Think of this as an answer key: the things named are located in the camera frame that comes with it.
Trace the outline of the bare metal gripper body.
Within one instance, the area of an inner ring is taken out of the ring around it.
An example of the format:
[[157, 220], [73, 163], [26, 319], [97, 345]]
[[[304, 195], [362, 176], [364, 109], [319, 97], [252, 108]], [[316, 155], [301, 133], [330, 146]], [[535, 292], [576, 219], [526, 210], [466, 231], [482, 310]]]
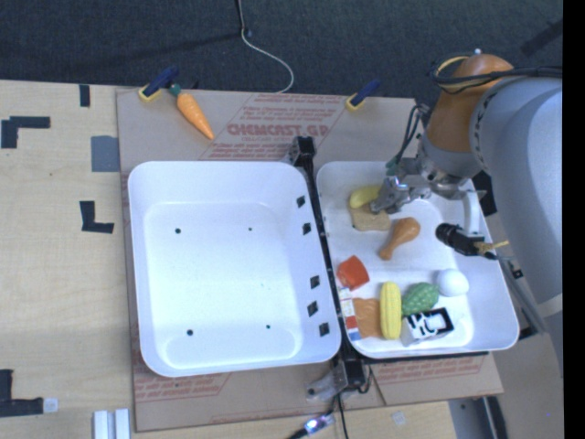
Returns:
[[424, 155], [396, 156], [387, 163], [387, 177], [396, 188], [409, 187], [411, 201], [428, 198], [431, 194], [448, 200], [463, 199], [470, 190], [465, 183], [478, 174], [478, 165], [472, 157], [438, 163]]

